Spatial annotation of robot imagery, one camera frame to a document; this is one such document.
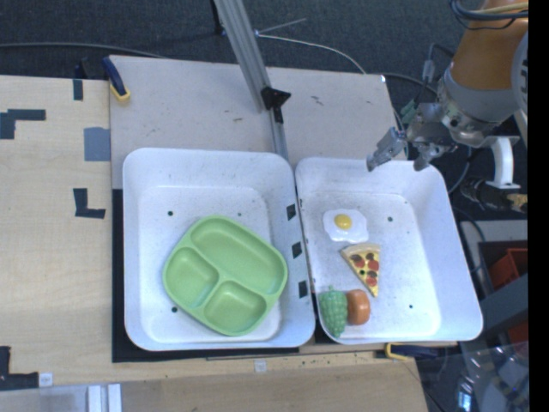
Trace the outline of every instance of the white cable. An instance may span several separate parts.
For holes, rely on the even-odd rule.
[[[360,70],[361,73],[366,75],[366,71],[360,66],[359,63],[357,63],[354,59],[349,57],[346,53],[343,53],[342,51],[338,51],[337,49],[334,49],[333,47],[327,47],[326,45],[318,45],[318,44],[315,44],[315,43],[309,43],[308,41],[302,41],[300,39],[289,39],[289,38],[284,38],[284,37],[275,37],[273,35],[263,35],[262,33],[257,33],[256,35],[259,38],[278,39],[280,41],[287,41],[288,43],[296,43],[298,45],[310,45],[312,47],[318,47],[318,48],[324,49],[326,51],[335,52],[338,55],[341,55],[342,57],[348,59],[351,63],[353,63],[357,67],[357,69]]]

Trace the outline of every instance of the pepperoni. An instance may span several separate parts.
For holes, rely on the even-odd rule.
[[[366,278],[366,284],[368,284],[370,287],[375,287],[377,285],[377,279],[368,276]]]
[[[379,271],[379,262],[375,259],[371,259],[370,261],[368,261],[368,269]]]
[[[351,260],[353,261],[353,264],[359,269],[362,269],[366,265],[364,259],[362,259],[360,255],[352,255]]]

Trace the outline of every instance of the pizza slice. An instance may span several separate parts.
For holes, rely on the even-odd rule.
[[[378,291],[380,250],[381,248],[377,244],[359,243],[350,245],[341,251],[341,255],[374,298],[377,297]]]

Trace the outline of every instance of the green tray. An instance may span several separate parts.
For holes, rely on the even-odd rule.
[[[221,334],[243,336],[279,299],[287,264],[247,227],[211,215],[173,248],[162,280],[170,298],[192,317]]]

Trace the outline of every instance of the toy egg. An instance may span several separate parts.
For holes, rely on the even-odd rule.
[[[356,209],[334,209],[323,215],[324,230],[333,241],[361,243],[369,238],[366,218]]]

